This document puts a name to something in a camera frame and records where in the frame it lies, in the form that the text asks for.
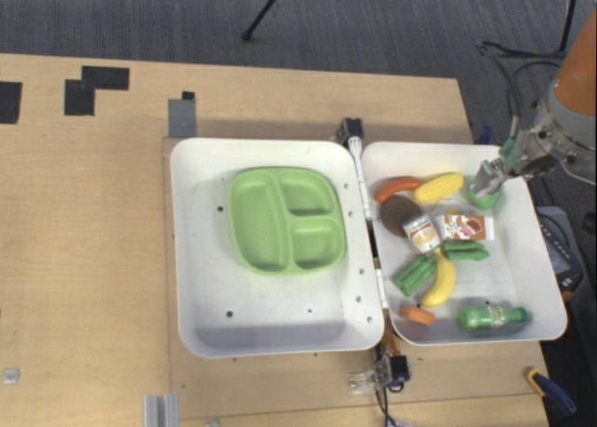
green vegetable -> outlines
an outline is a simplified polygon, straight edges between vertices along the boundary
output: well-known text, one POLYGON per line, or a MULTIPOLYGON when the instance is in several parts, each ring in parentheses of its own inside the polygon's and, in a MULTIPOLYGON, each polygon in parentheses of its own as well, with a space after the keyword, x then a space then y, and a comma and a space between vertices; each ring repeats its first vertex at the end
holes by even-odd
POLYGON ((447 252, 482 250, 483 248, 485 248, 483 243, 476 241, 444 241, 441 244, 441 251, 444 252, 444 255, 447 252))
POLYGON ((436 269, 433 256, 419 255, 407 267, 402 269, 392 282, 404 296, 412 295, 421 284, 431 277, 436 269))
POLYGON ((459 259, 473 259, 475 261, 480 261, 482 259, 487 258, 489 256, 489 252, 483 250, 482 248, 477 248, 475 250, 444 252, 444 255, 450 261, 456 261, 459 259))

orange cylinder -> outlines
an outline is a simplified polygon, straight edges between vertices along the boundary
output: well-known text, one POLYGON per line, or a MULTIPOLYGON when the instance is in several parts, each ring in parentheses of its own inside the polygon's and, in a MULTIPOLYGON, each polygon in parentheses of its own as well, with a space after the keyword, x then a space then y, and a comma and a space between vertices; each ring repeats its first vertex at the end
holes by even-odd
POLYGON ((553 84, 558 101, 568 110, 584 116, 595 116, 596 18, 597 9, 580 30, 553 84))

robotic arm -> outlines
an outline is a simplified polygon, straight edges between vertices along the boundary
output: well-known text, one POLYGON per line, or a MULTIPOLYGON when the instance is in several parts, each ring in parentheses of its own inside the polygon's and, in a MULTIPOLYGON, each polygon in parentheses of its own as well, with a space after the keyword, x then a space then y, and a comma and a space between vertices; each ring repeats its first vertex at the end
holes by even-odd
POLYGON ((561 163, 566 172, 595 185, 596 15, 593 11, 537 106, 530 129, 514 116, 500 157, 485 160, 468 190, 480 208, 491 208, 502 184, 521 176, 529 180, 561 163))

yellow corn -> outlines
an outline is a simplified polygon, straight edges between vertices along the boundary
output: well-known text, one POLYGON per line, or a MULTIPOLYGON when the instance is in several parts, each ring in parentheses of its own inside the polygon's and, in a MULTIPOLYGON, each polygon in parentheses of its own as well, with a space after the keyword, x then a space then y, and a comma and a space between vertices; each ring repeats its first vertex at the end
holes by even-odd
POLYGON ((419 186, 413 196, 420 203, 428 203, 457 192, 464 183, 465 179, 460 173, 445 173, 419 186))

green bottle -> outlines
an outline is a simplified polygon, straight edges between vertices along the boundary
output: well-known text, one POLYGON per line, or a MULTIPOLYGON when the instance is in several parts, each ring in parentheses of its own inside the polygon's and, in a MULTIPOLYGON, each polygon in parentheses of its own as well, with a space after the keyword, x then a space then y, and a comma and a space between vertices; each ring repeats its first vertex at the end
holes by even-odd
POLYGON ((462 306, 458 310, 458 325, 464 331, 477 329, 498 329, 510 322, 524 323, 528 314, 525 308, 507 310, 492 304, 484 306, 462 306))

